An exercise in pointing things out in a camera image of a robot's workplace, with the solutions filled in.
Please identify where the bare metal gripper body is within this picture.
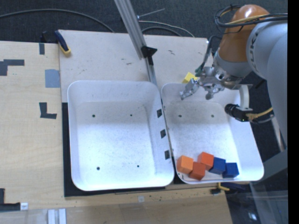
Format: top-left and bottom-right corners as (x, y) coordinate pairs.
(198, 65), (244, 91)

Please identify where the yellow cube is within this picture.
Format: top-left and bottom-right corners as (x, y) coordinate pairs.
(182, 71), (199, 84)

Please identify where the white plastic tray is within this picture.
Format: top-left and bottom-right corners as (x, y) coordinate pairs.
(67, 80), (176, 192)
(160, 82), (265, 185)

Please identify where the blue cube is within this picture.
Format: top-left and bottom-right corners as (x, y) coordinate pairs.
(208, 156), (227, 175)
(221, 162), (240, 179)

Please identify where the light orange cube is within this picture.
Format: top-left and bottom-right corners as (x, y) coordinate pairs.
(176, 155), (195, 175)

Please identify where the black cylinder on white bracket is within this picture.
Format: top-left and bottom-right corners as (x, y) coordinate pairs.
(224, 85), (254, 123)

